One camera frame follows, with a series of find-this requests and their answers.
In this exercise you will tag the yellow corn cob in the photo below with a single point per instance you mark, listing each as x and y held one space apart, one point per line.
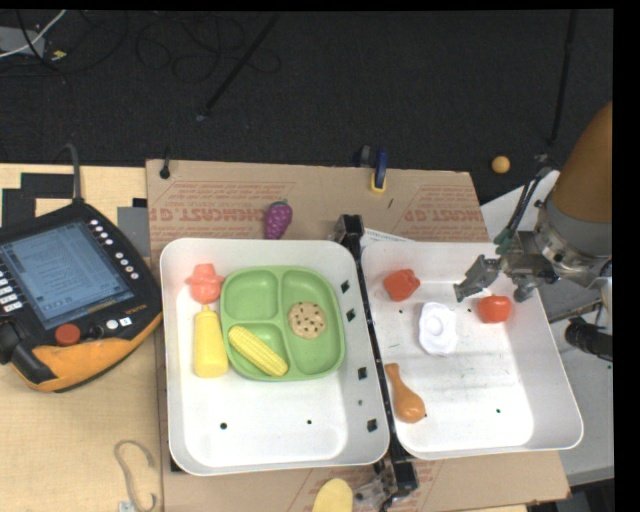
257 350

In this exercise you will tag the thin black rod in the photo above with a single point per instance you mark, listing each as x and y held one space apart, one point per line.
372 335

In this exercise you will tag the red tomato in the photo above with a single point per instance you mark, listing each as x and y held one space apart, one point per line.
494 309

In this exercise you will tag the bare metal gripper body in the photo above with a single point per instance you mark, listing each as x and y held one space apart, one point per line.
530 257

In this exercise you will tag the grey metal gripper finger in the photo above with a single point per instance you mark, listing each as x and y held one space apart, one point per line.
525 291
476 277

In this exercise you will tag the white printed paper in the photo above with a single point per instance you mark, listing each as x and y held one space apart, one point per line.
385 236

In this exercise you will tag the white plastic tray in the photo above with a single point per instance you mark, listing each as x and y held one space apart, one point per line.
480 390
270 425

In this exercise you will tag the yellow mustard bottle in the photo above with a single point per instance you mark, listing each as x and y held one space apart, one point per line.
210 345

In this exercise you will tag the green divided plate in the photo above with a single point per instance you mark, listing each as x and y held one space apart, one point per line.
250 295

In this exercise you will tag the brown cardboard board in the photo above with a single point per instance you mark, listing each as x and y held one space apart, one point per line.
320 200

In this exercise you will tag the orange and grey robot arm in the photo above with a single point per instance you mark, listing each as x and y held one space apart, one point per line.
585 175

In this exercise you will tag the brown chocolate chip biscuit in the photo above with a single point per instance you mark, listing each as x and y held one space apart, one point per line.
306 320

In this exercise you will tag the black cylinder on white bracket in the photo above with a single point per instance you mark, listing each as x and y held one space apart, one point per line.
587 337

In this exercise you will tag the orange bell pepper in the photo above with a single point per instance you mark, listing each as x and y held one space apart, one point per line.
401 285

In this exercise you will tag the pink-orange toy figure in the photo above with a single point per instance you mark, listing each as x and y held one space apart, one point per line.
205 284

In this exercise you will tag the yellow ball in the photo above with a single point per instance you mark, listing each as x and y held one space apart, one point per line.
500 164

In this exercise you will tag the yellow rounded toy food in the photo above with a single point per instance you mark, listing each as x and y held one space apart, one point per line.
332 497

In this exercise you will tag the white fried egg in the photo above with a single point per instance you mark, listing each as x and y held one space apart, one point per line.
437 330

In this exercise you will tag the orange chicken drumstick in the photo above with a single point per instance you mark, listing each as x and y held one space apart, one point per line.
407 400

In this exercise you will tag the purple grapes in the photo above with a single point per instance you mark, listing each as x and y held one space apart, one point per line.
277 220

